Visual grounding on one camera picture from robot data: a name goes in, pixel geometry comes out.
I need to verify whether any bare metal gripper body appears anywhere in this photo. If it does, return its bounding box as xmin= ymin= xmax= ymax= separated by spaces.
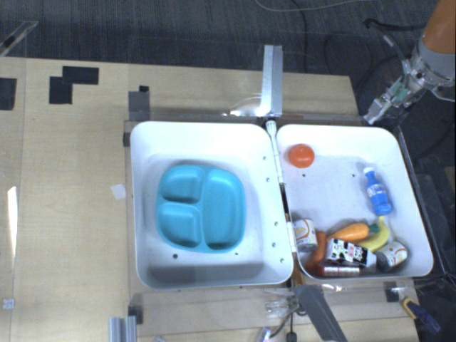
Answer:
xmin=385 ymin=55 xmax=454 ymax=108

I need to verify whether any blue plastic bottle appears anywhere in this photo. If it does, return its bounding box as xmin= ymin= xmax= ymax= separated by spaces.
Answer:
xmin=362 ymin=165 xmax=394 ymax=217

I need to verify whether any orange round fruit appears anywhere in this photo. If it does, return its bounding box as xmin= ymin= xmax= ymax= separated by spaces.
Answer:
xmin=287 ymin=143 xmax=316 ymax=168

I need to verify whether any white plastic tray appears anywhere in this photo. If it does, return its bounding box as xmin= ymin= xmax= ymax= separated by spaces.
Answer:
xmin=276 ymin=123 xmax=435 ymax=281
xmin=129 ymin=120 xmax=295 ymax=291

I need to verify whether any orange carrot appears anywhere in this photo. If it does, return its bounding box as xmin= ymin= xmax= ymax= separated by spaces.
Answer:
xmin=326 ymin=222 xmax=380 ymax=243

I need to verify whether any yellow banana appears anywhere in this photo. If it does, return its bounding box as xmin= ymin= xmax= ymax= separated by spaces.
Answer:
xmin=356 ymin=215 xmax=391 ymax=253

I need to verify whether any white and orange can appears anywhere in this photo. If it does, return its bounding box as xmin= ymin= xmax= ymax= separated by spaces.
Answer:
xmin=291 ymin=218 xmax=318 ymax=253
xmin=375 ymin=240 xmax=408 ymax=273

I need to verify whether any black and white carton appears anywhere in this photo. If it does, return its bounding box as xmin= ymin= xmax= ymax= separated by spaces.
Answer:
xmin=322 ymin=237 xmax=378 ymax=269

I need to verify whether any orange sausage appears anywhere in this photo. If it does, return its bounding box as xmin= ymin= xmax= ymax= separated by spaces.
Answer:
xmin=304 ymin=230 xmax=328 ymax=274

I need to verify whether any blue divided plate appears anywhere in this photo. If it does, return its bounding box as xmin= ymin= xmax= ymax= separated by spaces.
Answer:
xmin=155 ymin=164 xmax=247 ymax=254

